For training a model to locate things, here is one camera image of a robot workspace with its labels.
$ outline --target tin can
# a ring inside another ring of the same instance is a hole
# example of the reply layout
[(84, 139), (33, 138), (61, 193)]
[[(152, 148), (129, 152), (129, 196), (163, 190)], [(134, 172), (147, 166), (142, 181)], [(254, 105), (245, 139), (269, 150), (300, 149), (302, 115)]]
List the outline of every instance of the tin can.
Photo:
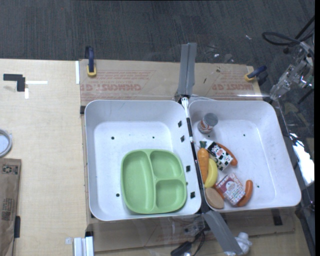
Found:
[(208, 134), (218, 123), (218, 118), (214, 113), (207, 113), (198, 124), (198, 130), (202, 134)]

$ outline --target black cable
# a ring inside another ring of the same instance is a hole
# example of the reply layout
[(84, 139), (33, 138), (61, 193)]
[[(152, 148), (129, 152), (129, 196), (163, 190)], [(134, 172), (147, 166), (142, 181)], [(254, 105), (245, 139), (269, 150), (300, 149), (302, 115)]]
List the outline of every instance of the black cable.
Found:
[(301, 37), (301, 35), (307, 30), (307, 28), (314, 21), (315, 21), (315, 15), (313, 15), (313, 17), (308, 21), (308, 23), (303, 27), (303, 29), (301, 29), (301, 31), (296, 35), (295, 39), (299, 39), (299, 37)]
[[(275, 42), (275, 41), (271, 41), (269, 40), (266, 36), (274, 36), (274, 37), (278, 37), (278, 38), (281, 38), (281, 39), (284, 39), (284, 40), (287, 40), (289, 42)], [(268, 43), (272, 44), (272, 45), (275, 45), (275, 46), (288, 46), (288, 45), (292, 45), (292, 43), (294, 43), (294, 45), (299, 45), (300, 44), (300, 41), (297, 40), (297, 39), (294, 39), (290, 36), (286, 36), (284, 34), (280, 34), (280, 33), (277, 33), (277, 32), (263, 32), (262, 33), (262, 38), (264, 40), (266, 40)]]
[(313, 30), (315, 30), (315, 28), (312, 29), (312, 32), (310, 32), (308, 35), (306, 35), (304, 38), (302, 38), (300, 41), (304, 42), (306, 40), (308, 40), (309, 38), (311, 38), (314, 35)]
[[(204, 231), (204, 230), (202, 230), (202, 231), (199, 233), (199, 236), (200, 236), (200, 235), (202, 235), (201, 241), (200, 241), (200, 243), (199, 243), (199, 245), (198, 245), (198, 248), (195, 250), (195, 252), (194, 252), (194, 254), (193, 254), (192, 256), (195, 256), (195, 255), (200, 251), (201, 247), (204, 245), (204, 243), (205, 243), (205, 241), (206, 241), (206, 235), (205, 235), (205, 231)], [(197, 235), (192, 243), (194, 243), (194, 242), (199, 238), (199, 236)]]
[(314, 92), (314, 89), (311, 88), (301, 99), (299, 99), (299, 101), (297, 103), (300, 104), (301, 102), (303, 102), (313, 92)]

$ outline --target brown paper bag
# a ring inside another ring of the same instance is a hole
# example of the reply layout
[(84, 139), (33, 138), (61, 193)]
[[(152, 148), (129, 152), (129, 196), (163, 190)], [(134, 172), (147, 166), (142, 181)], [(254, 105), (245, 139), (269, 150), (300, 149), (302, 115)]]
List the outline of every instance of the brown paper bag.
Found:
[(21, 160), (0, 158), (0, 256), (12, 256)]

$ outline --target clamp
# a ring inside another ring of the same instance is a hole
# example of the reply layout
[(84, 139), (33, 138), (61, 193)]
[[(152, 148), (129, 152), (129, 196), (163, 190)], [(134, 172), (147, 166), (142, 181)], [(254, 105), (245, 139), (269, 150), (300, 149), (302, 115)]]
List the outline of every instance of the clamp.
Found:
[(253, 72), (245, 74), (244, 80), (246, 80), (247, 82), (251, 82), (253, 79), (255, 79), (255, 77), (257, 77), (260, 73), (262, 73), (266, 70), (267, 70), (267, 66), (263, 65), (263, 66), (255, 69)]
[(88, 77), (95, 77), (97, 75), (97, 69), (94, 63), (94, 48), (91, 46), (85, 47), (84, 58), (89, 59), (89, 63), (86, 66), (86, 72)]

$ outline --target gray carpet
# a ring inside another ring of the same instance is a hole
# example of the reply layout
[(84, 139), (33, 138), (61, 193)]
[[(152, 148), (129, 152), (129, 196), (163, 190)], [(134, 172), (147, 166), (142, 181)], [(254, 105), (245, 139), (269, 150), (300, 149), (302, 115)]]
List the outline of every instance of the gray carpet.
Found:
[[(294, 38), (314, 14), (315, 0), (0, 0), (0, 58), (78, 60), (90, 45), (96, 59), (179, 62), (181, 44), (196, 42), (197, 62), (266, 65), (267, 94), (293, 57), (262, 33)], [(297, 104), (306, 92), (293, 88), (280, 106), (290, 102), (306, 119), (286, 116), (312, 155), (314, 93)]]

